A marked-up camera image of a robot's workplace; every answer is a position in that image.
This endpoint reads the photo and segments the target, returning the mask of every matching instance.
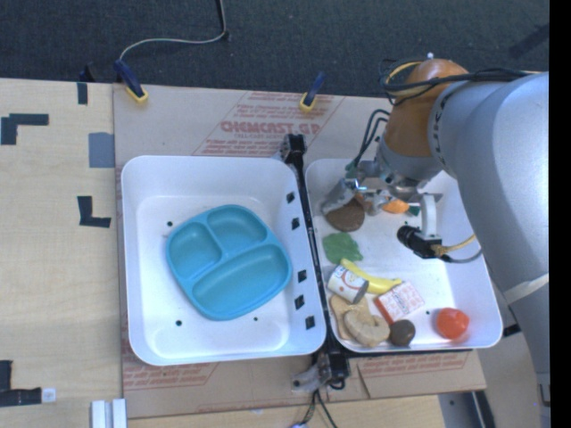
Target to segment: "cardboard sheet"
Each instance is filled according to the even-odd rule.
[[[309,403],[310,395],[293,392],[290,381],[310,367],[310,357],[158,367],[135,356],[127,335],[120,172],[138,155],[272,157],[289,133],[305,135],[306,166],[321,158],[354,157],[369,116],[378,108],[389,111],[390,103],[376,98],[318,95],[314,110],[303,113],[298,108],[301,94],[146,86],[149,99],[141,104],[132,100],[123,86],[113,87],[122,378],[129,417]],[[374,150],[372,145],[364,158],[372,158]],[[328,401],[485,387],[473,350],[355,358],[351,370],[343,390],[327,391]]]

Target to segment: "toy banana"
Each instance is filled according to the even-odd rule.
[[[375,277],[363,271],[357,265],[355,265],[352,261],[348,259],[341,259],[340,264],[349,269],[353,274],[362,277],[363,279],[368,281],[368,289],[367,292],[374,293],[377,295],[382,295],[383,293],[387,293],[391,290],[395,285],[401,284],[401,279],[385,279],[384,277]]]

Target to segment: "black cable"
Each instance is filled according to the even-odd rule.
[[[317,390],[315,390],[313,392],[313,395],[311,396],[310,406],[308,407],[307,412],[305,413],[305,416],[303,417],[303,420],[301,420],[301,422],[299,424],[305,425],[313,417],[313,414],[315,413],[315,396],[316,396],[316,393],[317,393]]]
[[[308,407],[307,412],[305,413],[305,416],[303,417],[301,422],[298,424],[295,424],[294,426],[295,427],[305,426],[311,420],[311,418],[315,414],[315,398],[316,397],[319,401],[319,404],[321,405],[321,408],[323,408],[323,411],[325,412],[325,415],[327,416],[329,423],[331,423],[331,426],[333,428],[338,428],[337,425],[335,424],[335,422],[333,421],[333,417],[331,416],[331,414],[329,414],[329,411],[327,410],[325,403],[323,402],[323,399],[321,398],[321,394],[319,393],[319,389],[315,390],[313,392],[313,395],[311,395],[310,406]]]
[[[490,68],[485,70],[478,70],[473,73],[463,73],[459,75],[450,75],[444,78],[430,78],[424,81],[414,82],[414,83],[392,83],[391,73],[406,63],[410,63],[410,67],[416,66],[420,61],[403,61],[392,65],[391,69],[385,70],[381,73],[381,78],[379,82],[383,92],[389,97],[400,96],[399,92],[406,92],[412,88],[426,86],[425,90],[422,90],[415,94],[414,96],[419,96],[426,93],[431,88],[450,82],[460,82],[460,81],[473,81],[473,82],[483,82],[483,81],[500,81],[500,82],[510,82],[512,80],[523,78],[532,74],[528,71],[513,70],[507,68]]]
[[[482,249],[480,249],[476,254],[474,254],[472,257],[468,257],[467,259],[453,259],[448,254],[444,254],[440,258],[440,260],[445,261],[446,263],[469,263],[470,261],[478,259],[481,255],[482,255]]]
[[[345,380],[342,379],[339,382],[329,383],[329,387],[331,387],[333,390],[342,390],[345,388]]]
[[[331,423],[331,426],[333,426],[333,428],[337,428],[337,425],[333,421],[333,417],[331,416],[331,414],[329,414],[329,411],[325,407],[325,403],[323,402],[323,399],[321,399],[321,394],[319,393],[319,389],[315,390],[315,392],[318,394],[319,404],[323,408],[323,411],[325,412],[327,419],[329,420],[329,423]]]
[[[226,23],[226,14],[224,12],[224,4],[223,0],[214,0],[216,4],[216,10],[219,16],[219,23],[220,23],[220,30],[221,32],[213,38],[203,39],[203,40],[189,40],[189,39],[179,39],[179,38],[147,38],[141,41],[137,41],[133,45],[126,47],[121,55],[119,56],[119,60],[122,60],[123,57],[133,48],[144,45],[147,43],[182,43],[185,45],[208,45],[209,43],[215,43],[220,41],[221,39],[228,38],[228,29]]]
[[[375,134],[377,133],[379,123],[388,121],[386,118],[380,117],[380,118],[377,118],[377,120],[375,121],[375,125],[373,125],[373,119],[375,118],[375,116],[378,113],[383,113],[386,116],[391,115],[390,112],[385,111],[385,110],[381,110],[381,109],[374,110],[371,113],[370,117],[368,118],[367,126],[365,127],[365,134],[363,135],[363,141],[360,145],[359,153],[353,159],[353,166],[354,167],[357,167],[357,165],[359,165],[361,157],[363,156],[365,151],[368,149],[368,147],[371,145],[371,143],[374,141]]]
[[[427,60],[428,57],[406,57],[404,59],[383,59],[378,63],[379,82],[383,83],[383,77],[387,76],[391,71],[396,70],[401,65],[407,63],[421,63]]]
[[[394,100],[394,98],[391,96],[388,96],[388,99],[389,99],[389,102],[391,102],[392,106],[400,106],[401,104],[405,103],[407,100],[412,100],[413,98],[417,98],[417,97],[420,97],[421,95],[424,95],[426,92],[435,88],[436,86],[437,86],[437,84],[434,84],[430,87],[427,87],[425,90],[418,92],[417,94],[403,96],[403,97],[401,97],[401,100],[399,102],[396,102]]]

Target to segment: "red toy tomato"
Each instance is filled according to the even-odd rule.
[[[436,316],[436,329],[447,339],[459,338],[468,329],[469,323],[470,317],[455,308],[440,309]]]

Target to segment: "blue divided plate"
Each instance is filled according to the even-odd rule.
[[[170,270],[188,299],[211,320],[231,320],[274,298],[292,277],[282,244],[251,210],[207,210],[167,240]]]

